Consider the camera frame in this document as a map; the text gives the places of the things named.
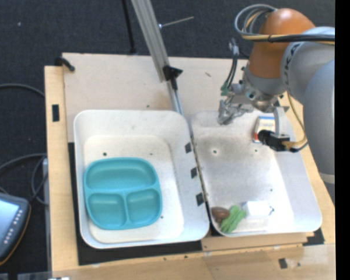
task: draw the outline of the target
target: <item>blue plate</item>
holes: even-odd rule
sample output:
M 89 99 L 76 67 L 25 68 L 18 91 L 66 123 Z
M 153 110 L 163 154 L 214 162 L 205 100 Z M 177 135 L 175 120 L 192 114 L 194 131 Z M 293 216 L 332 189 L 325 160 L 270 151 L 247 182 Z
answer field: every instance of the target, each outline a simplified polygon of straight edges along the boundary
M 144 159 L 97 160 L 87 167 L 83 185 L 89 217 L 102 229 L 148 226 L 162 212 L 158 175 Z

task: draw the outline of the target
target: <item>black pole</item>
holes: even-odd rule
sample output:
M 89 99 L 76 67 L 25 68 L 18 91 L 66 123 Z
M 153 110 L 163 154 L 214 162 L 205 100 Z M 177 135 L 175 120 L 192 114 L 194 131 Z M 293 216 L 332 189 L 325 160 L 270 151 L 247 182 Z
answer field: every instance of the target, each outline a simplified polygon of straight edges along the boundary
M 132 35 L 132 28 L 131 28 L 131 22 L 130 22 L 130 17 L 128 15 L 128 9 L 127 9 L 127 2 L 126 0 L 122 0 L 122 6 L 123 6 L 123 12 L 124 12 L 124 17 L 126 19 L 126 25 L 127 25 L 127 31 L 128 31 L 128 39 L 129 43 L 131 45 L 131 54 L 136 54 L 136 48 L 135 48 L 135 43 L 134 43 L 134 36 Z

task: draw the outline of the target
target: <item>brown egg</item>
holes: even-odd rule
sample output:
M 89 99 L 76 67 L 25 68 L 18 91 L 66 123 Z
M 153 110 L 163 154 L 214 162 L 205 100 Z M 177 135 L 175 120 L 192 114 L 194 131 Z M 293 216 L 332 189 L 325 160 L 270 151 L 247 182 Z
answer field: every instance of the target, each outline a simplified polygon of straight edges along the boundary
M 216 206 L 211 208 L 211 214 L 217 223 L 220 223 L 223 219 L 229 217 L 229 210 L 222 208 L 221 206 Z

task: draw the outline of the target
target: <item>wooden table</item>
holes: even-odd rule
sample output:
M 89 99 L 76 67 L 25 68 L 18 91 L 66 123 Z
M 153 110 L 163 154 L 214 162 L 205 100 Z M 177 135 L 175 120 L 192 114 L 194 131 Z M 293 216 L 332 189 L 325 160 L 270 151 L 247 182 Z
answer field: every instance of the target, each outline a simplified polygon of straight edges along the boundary
M 79 265 L 68 141 L 72 136 L 70 128 L 73 116 L 84 107 L 88 108 L 91 101 L 80 99 L 86 92 L 78 91 L 91 84 L 94 84 L 94 88 L 100 88 L 95 90 L 99 92 L 97 95 L 102 95 L 103 109 L 106 106 L 104 96 L 107 94 L 103 89 L 111 78 L 119 77 L 122 86 L 142 82 L 148 88 L 148 94 L 153 89 L 164 90 L 164 85 L 157 81 L 158 77 L 150 57 L 74 53 L 66 53 L 63 56 L 76 67 L 78 75 L 69 78 L 68 74 L 72 72 L 61 66 L 46 66 L 44 71 L 51 261 L 54 277 L 74 275 L 78 276 L 78 279 L 90 279 L 93 276 L 110 279 L 114 274 L 119 279 L 131 279 L 137 273 L 140 273 L 141 279 L 152 279 L 154 274 L 162 279 L 192 279 L 194 275 L 202 275 L 204 279 L 234 279 L 236 275 L 243 275 L 243 279 L 275 279 L 278 275 L 285 276 L 286 279 L 312 279 L 318 275 L 321 275 L 322 279 L 335 277 L 335 209 L 317 172 L 309 148 L 305 148 L 301 153 L 323 216 L 321 230 L 324 244 L 303 246 L 302 243 L 307 242 L 307 238 L 313 233 L 270 234 L 234 239 L 207 235 L 202 239 L 200 252 Z M 170 58 L 170 63 L 184 70 L 178 79 L 179 96 L 184 102 L 184 116 L 187 118 L 196 110 L 217 110 L 220 93 L 210 90 L 210 87 L 215 83 L 223 83 L 231 61 Z M 246 61 L 239 61 L 239 67 L 245 64 Z M 110 100 L 109 107 L 126 109 L 129 105 L 130 109 L 138 110 L 149 106 L 151 109 L 171 108 L 167 99 L 161 99 L 159 102 L 152 100 L 148 105 L 137 96 L 137 92 L 132 93 L 130 90 L 135 89 L 128 89 L 126 96 L 117 96 L 114 101 Z M 187 103 L 187 100 L 192 100 L 193 103 Z M 287 98 L 283 98 L 281 104 L 288 104 Z M 60 114 L 56 118 L 53 116 L 54 105 L 58 105 Z M 301 112 L 301 105 L 296 103 L 296 108 Z M 296 136 L 301 137 L 301 130 L 293 113 L 289 111 L 287 115 Z

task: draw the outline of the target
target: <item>black carpet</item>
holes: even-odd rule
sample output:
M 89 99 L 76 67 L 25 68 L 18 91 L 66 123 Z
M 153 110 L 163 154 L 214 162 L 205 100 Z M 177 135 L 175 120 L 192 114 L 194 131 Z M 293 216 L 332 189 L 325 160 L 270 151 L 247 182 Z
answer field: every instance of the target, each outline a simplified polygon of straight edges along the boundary
M 148 55 L 130 0 L 135 48 Z M 335 26 L 335 0 L 152 0 L 159 23 L 189 16 L 193 20 L 162 29 L 170 56 L 229 58 L 235 37 L 241 57 L 251 44 L 238 38 L 233 19 L 252 4 L 289 7 L 317 26 Z M 20 83 L 44 90 L 44 66 L 63 52 L 126 54 L 130 51 L 121 0 L 0 0 L 0 84 Z M 46 151 L 44 99 L 26 89 L 0 90 L 0 165 L 16 157 Z M 0 186 L 29 198 L 38 159 L 24 160 L 0 172 Z M 22 272 L 47 270 L 44 206 L 34 201 L 26 234 L 0 267 L 11 279 Z

